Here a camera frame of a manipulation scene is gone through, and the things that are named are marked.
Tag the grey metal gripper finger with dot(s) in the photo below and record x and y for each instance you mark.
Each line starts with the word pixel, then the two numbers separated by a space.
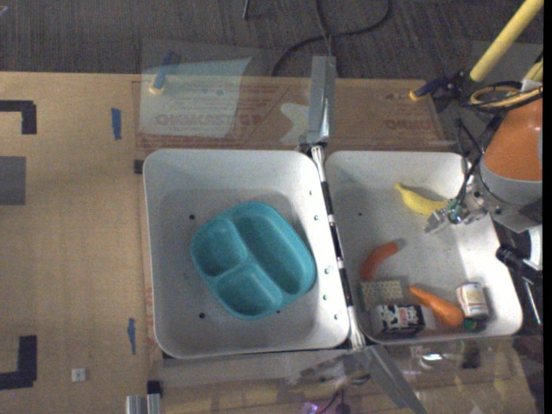
pixel 440 215
pixel 433 227

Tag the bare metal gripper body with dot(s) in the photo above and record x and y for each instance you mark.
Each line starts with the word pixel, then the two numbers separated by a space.
pixel 474 207

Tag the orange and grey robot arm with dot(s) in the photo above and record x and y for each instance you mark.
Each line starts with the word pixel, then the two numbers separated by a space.
pixel 515 145

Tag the yellow banana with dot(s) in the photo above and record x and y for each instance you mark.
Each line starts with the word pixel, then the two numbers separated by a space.
pixel 416 201

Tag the white plastic tray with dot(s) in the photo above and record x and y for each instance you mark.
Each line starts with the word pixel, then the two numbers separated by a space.
pixel 431 257
pixel 181 317

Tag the orange sausage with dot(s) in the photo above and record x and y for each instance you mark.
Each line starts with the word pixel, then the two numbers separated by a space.
pixel 377 259

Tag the orange carrot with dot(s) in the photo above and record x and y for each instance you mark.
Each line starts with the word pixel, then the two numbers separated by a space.
pixel 437 305

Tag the white can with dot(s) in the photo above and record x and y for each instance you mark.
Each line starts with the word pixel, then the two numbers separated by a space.
pixel 472 300

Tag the black and white milk carton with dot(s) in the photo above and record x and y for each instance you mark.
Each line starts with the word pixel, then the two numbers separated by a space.
pixel 399 319

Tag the blue divided plate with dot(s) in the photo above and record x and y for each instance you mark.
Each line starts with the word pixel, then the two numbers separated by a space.
pixel 254 259

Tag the black cylinder on white bracket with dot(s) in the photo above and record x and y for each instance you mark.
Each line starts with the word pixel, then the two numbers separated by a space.
pixel 519 252

